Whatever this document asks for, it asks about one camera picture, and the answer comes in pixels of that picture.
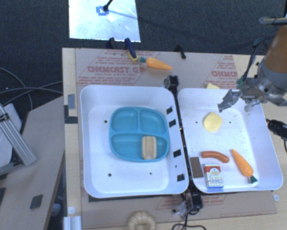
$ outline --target sausage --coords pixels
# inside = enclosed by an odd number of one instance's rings
[[[218,151],[203,151],[201,153],[201,157],[218,159],[223,163],[228,163],[230,161],[230,159],[225,154],[222,154]]]

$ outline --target orange carrot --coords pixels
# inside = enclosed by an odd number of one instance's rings
[[[258,180],[253,176],[253,168],[251,165],[234,149],[232,149],[232,154],[241,173],[244,176],[250,177],[251,183],[257,182]]]
[[[150,57],[145,62],[146,62],[148,67],[152,67],[152,68],[156,68],[156,69],[162,69],[162,70],[172,70],[173,69],[170,65],[164,63],[163,61],[155,59],[155,58]]]

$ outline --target white plastic tray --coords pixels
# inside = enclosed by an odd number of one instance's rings
[[[184,192],[189,184],[174,98],[159,87],[90,85],[81,92],[84,186],[93,197],[170,195]],[[109,123],[113,112],[124,106],[159,111],[169,127],[169,152],[156,162],[141,163],[118,158],[110,149]]]
[[[183,89],[179,92],[179,105],[189,157],[199,157],[200,164],[219,163],[224,180],[223,188],[208,189],[205,178],[194,178],[199,190],[205,193],[229,193],[242,191],[276,190],[283,183],[283,176],[275,149],[266,125],[261,105],[250,112],[244,111],[245,103],[239,100],[234,106],[219,113],[217,104],[227,90]],[[203,127],[203,119],[209,112],[223,118],[222,126],[214,133]],[[256,183],[238,170],[230,150],[239,152],[254,170]],[[230,158],[222,163],[213,158],[202,158],[205,150],[219,151]]]

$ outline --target yellow cheese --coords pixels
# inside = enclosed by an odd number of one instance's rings
[[[209,132],[217,131],[221,125],[222,117],[216,113],[209,113],[203,120],[203,126]]]
[[[212,83],[208,83],[206,86],[207,89],[217,89],[219,90],[220,88],[216,85],[213,85]]]

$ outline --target cigarette pack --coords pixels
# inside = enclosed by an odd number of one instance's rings
[[[204,175],[207,188],[224,187],[219,164],[206,164],[204,166]]]

